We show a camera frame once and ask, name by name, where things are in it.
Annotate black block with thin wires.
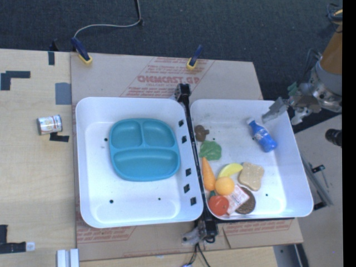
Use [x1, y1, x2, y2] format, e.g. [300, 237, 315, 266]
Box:
[174, 83, 192, 103]
[181, 218, 219, 246]

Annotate small silver and red can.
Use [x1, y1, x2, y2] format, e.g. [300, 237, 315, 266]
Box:
[36, 114, 63, 136]

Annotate orange toy orange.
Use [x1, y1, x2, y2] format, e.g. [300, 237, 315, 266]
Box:
[214, 176, 235, 196]

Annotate yellow banana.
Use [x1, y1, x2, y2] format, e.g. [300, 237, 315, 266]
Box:
[216, 162, 244, 180]

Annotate brown round biscuit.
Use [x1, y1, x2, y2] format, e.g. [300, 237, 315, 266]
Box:
[235, 186, 257, 215]

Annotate blue plastic bottle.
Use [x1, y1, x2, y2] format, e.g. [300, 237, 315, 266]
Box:
[246, 117, 279, 154]

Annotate green toy lettuce leaf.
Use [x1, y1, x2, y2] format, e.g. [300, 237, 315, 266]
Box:
[198, 140, 223, 162]

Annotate blue divided plate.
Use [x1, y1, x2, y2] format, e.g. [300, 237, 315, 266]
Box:
[108, 117, 181, 182]

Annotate red toy tomato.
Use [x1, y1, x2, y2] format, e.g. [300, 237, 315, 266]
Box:
[207, 190, 230, 217]

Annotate black cylinder on white bracket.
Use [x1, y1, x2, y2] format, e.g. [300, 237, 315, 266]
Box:
[324, 128, 343, 147]

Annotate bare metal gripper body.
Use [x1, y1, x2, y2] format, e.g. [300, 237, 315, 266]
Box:
[288, 75, 343, 113]

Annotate pink and white packet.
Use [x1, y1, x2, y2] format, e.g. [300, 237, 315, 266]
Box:
[224, 184, 250, 216]

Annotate white plastic tray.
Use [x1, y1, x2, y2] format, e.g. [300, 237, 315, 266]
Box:
[190, 98, 314, 221]
[75, 96, 205, 229]

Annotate tan toy bread slice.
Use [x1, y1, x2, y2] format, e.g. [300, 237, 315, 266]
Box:
[237, 162, 265, 192]

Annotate brown cardboard board, red print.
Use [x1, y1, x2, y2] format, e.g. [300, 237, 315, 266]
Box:
[70, 51, 304, 262]

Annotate orange toy carrot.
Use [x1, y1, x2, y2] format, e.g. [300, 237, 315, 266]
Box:
[201, 156, 217, 192]

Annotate brown toy mushroom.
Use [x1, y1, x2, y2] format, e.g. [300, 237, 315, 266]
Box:
[194, 124, 210, 142]

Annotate thin black and white rod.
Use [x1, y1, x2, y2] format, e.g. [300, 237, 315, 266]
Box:
[182, 93, 212, 225]

